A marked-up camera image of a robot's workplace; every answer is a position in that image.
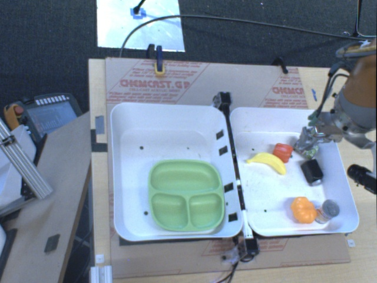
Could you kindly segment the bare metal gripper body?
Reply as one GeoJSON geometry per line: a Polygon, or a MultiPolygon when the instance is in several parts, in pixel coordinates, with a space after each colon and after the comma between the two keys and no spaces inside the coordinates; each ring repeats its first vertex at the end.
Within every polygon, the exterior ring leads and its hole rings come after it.
{"type": "Polygon", "coordinates": [[[342,131],[333,122],[330,112],[323,112],[319,115],[315,124],[314,137],[322,143],[338,143],[343,139],[342,131]]]}

